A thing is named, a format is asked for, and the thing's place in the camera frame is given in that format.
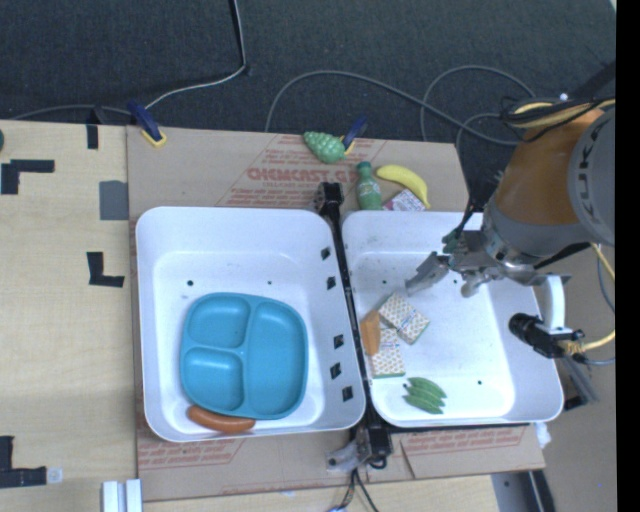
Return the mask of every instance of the sausage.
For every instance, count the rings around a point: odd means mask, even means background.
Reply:
[[[227,434],[236,434],[244,430],[249,430],[256,424],[256,420],[253,418],[225,416],[207,411],[197,405],[192,405],[187,409],[187,416],[198,425],[212,430],[219,430]]]

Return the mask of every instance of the blue and yellow clamp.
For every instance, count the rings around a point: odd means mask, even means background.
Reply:
[[[141,133],[149,143],[160,148],[167,142],[167,136],[160,131],[158,123],[155,122],[153,116],[142,105],[131,100],[127,103],[127,110],[135,117],[136,122],[142,127]]]

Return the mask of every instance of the orange object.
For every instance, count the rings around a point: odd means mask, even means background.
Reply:
[[[367,313],[360,322],[360,337],[364,350],[370,356],[380,349],[380,313],[377,310]]]
[[[215,412],[207,411],[197,405],[192,405],[187,409],[189,419],[198,425],[211,430],[219,430],[227,434],[236,434],[244,430],[253,428],[256,420],[253,418],[240,418],[236,416],[225,416]]]

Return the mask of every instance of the yellow banana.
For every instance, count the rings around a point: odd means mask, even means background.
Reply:
[[[383,165],[376,171],[378,178],[388,181],[395,181],[405,188],[408,188],[413,194],[424,203],[427,208],[431,208],[427,200],[427,184],[415,172],[402,165]]]

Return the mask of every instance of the blue clamp handle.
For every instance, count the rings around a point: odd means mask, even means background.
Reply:
[[[133,100],[127,103],[127,109],[133,117],[136,118],[138,124],[142,129],[151,137],[155,142],[161,142],[164,136],[160,133],[158,123],[155,122],[149,111],[142,105],[139,105]]]
[[[349,128],[349,131],[346,133],[346,135],[342,139],[344,148],[349,149],[349,146],[351,146],[353,139],[362,135],[366,129],[367,129],[367,116],[360,116],[358,119],[356,119],[356,122],[353,123],[353,125],[351,125],[351,128]]]

